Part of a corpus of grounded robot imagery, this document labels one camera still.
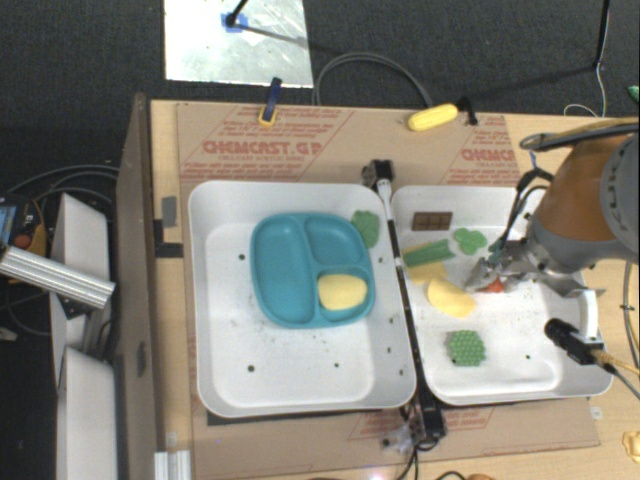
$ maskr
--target gray floor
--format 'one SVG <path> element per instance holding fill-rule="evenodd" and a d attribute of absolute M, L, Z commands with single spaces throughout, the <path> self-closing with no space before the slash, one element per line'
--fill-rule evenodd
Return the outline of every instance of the gray floor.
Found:
<path fill-rule="evenodd" d="M 637 115 L 640 0 L 612 0 L 602 79 L 607 115 Z M 335 55 L 370 51 L 408 68 L 436 103 L 478 111 L 601 112 L 591 64 L 602 0 L 304 0 L 314 75 Z M 260 102 L 263 88 L 164 79 L 163 0 L 0 0 L 3 189 L 48 169 L 118 165 L 135 92 L 151 98 Z M 326 105 L 418 107 L 379 66 L 327 76 Z M 307 104 L 309 90 L 284 90 Z M 19 298 L 20 293 L 12 296 Z M 25 322 L 46 326 L 37 308 Z M 0 325 L 11 327 L 0 312 Z M 46 340 L 0 342 L 0 478 L 50 478 L 54 396 Z"/>

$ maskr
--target wooden table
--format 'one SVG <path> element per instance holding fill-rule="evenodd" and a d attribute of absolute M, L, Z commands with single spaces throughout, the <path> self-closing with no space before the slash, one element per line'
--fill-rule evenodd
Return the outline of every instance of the wooden table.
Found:
<path fill-rule="evenodd" d="M 177 184 L 178 151 L 175 102 L 152 102 L 152 165 L 155 218 L 161 218 L 162 198 L 166 194 L 179 193 Z M 506 115 L 509 135 L 516 150 L 518 166 L 522 171 L 530 168 L 528 153 L 516 145 L 525 136 L 562 131 L 591 121 L 591 118 Z M 554 172 L 567 150 L 556 150 L 538 156 L 538 164 Z M 165 230 L 165 241 L 182 241 L 178 226 Z M 154 361 L 162 372 L 159 381 L 163 427 L 171 429 L 168 449 L 191 447 L 191 394 L 189 392 L 189 350 L 187 346 L 186 316 L 184 310 L 184 268 L 178 258 L 157 260 L 158 342 L 159 351 Z M 627 339 L 620 310 L 622 301 L 622 276 L 624 264 L 620 261 L 603 261 L 585 273 L 590 287 L 604 287 L 606 293 L 599 299 L 600 326 L 608 350 L 616 357 L 630 360 Z M 638 270 L 633 269 L 631 303 L 637 307 Z M 422 464 L 420 478 L 434 479 L 445 471 L 458 470 L 467 476 L 484 473 L 495 479 L 571 479 L 600 480 L 603 478 L 632 479 L 640 477 L 640 464 L 627 456 L 622 445 L 623 433 L 640 430 L 640 403 L 620 383 L 614 381 L 604 395 L 591 400 L 596 416 L 602 445 L 596 448 L 574 449 L 558 452 L 531 453 L 525 455 L 496 456 L 448 462 Z M 340 478 L 340 479 L 393 479 L 402 467 L 383 467 L 352 471 L 336 471 L 322 474 L 291 475 L 287 478 Z"/>

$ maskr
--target blue plate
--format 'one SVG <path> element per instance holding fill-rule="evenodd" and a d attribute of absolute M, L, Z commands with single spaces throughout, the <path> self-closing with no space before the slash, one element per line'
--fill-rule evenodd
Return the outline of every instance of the blue plate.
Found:
<path fill-rule="evenodd" d="M 329 274 L 349 274 L 365 281 L 364 302 L 339 311 L 322 307 L 317 281 Z M 335 215 L 285 213 L 261 221 L 251 237 L 251 275 L 260 308 L 285 327 L 348 324 L 373 307 L 369 253 L 358 230 Z"/>

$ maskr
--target white tray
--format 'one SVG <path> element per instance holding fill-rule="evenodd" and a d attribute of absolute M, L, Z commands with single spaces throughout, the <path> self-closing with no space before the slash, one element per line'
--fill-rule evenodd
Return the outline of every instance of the white tray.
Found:
<path fill-rule="evenodd" d="M 527 209 L 538 204 L 541 191 L 532 193 Z M 464 255 L 453 240 L 458 228 L 479 230 L 493 243 L 504 231 L 515 197 L 509 188 L 403 187 L 392 206 L 401 248 L 450 239 L 455 258 L 444 262 L 448 279 L 464 283 L 486 248 Z M 411 231 L 416 211 L 453 212 L 448 231 Z M 526 221 L 516 221 L 510 238 L 521 237 Z M 473 294 L 476 307 L 464 319 L 446 315 L 429 304 L 423 286 L 407 278 L 427 384 L 444 402 L 472 405 L 544 398 L 596 395 L 606 391 L 611 375 L 597 366 L 580 366 L 544 334 L 550 318 L 574 326 L 579 323 L 579 299 L 563 299 L 541 283 L 521 283 L 509 294 Z M 478 367 L 456 366 L 445 340 L 450 332 L 478 332 L 487 359 Z"/>
<path fill-rule="evenodd" d="M 255 226 L 288 212 L 380 218 L 369 250 L 375 303 L 363 319 L 323 329 L 268 320 L 253 292 Z M 200 398 L 223 417 L 399 407 L 416 375 L 379 197 L 360 185 L 211 181 L 189 199 Z"/>

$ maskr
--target green object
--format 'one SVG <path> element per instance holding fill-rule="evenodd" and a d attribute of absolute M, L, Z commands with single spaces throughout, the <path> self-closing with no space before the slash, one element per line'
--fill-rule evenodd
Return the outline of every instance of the green object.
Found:
<path fill-rule="evenodd" d="M 468 256 L 473 256 L 478 249 L 487 245 L 487 238 L 480 231 L 469 231 L 467 228 L 456 229 L 453 238 Z"/>
<path fill-rule="evenodd" d="M 378 238 L 380 238 L 380 219 L 375 213 L 358 210 L 351 217 L 351 224 L 360 233 L 367 249 L 371 249 L 378 243 Z"/>
<path fill-rule="evenodd" d="M 415 267 L 417 265 L 425 265 L 427 263 L 448 260 L 454 256 L 455 254 L 453 254 L 449 249 L 449 240 L 443 238 L 442 240 L 438 240 L 432 244 L 420 247 L 415 251 L 405 253 L 403 258 L 407 267 Z"/>
<path fill-rule="evenodd" d="M 449 337 L 449 355 L 456 366 L 480 366 L 487 356 L 476 331 L 456 331 Z"/>
<path fill-rule="evenodd" d="M 633 98 L 633 101 L 638 103 L 638 86 L 632 85 L 631 87 L 627 87 L 627 90 L 629 91 L 629 96 Z"/>

